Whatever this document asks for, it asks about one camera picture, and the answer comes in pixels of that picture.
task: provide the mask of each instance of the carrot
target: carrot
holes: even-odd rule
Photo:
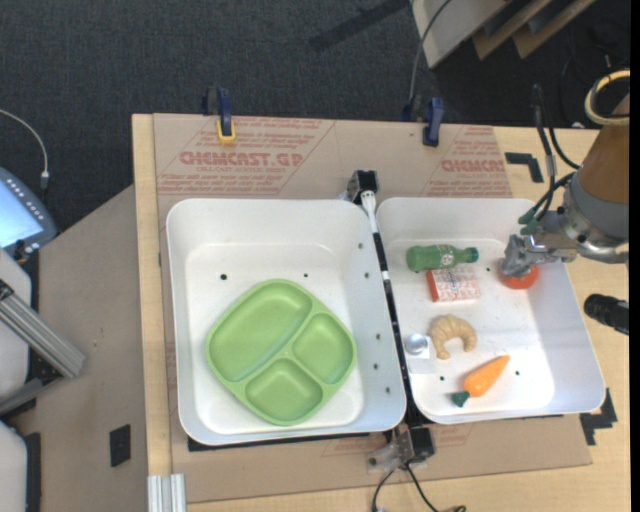
[[[458,407],[462,407],[470,396],[484,395],[498,380],[510,359],[508,355],[500,356],[472,371],[464,379],[462,385],[464,391],[453,394],[453,402]]]

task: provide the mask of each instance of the blue clamp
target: blue clamp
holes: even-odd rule
[[[439,142],[440,124],[444,117],[444,101],[441,98],[432,98],[427,106],[425,117],[427,125],[422,131],[422,143],[425,146],[436,147]]]
[[[236,130],[231,119],[231,99],[229,91],[218,87],[216,89],[217,112],[220,119],[216,123],[218,128],[218,138],[221,142],[233,142],[236,140]],[[213,108],[213,88],[207,87],[207,92],[202,97],[202,114],[211,116],[214,114]]]

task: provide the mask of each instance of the brown cylinder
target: brown cylinder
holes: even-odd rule
[[[631,112],[630,93],[614,114]],[[613,203],[629,204],[629,124],[603,126],[584,159],[578,178],[590,195]]]

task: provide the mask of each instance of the gray floor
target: gray floor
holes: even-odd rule
[[[49,152],[47,205],[62,230],[132,182],[130,116],[200,111],[209,85],[237,115],[398,121],[420,34],[405,0],[3,0],[0,109]],[[463,43],[417,75],[445,122],[531,125],[534,83],[555,126],[588,125],[589,85],[630,66],[631,0],[599,0],[527,59],[511,41],[485,61]],[[0,166],[38,189],[42,157],[0,116]]]

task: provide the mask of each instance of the small box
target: small box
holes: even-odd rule
[[[460,265],[427,271],[427,283],[433,302],[477,299],[480,286],[473,267]]]

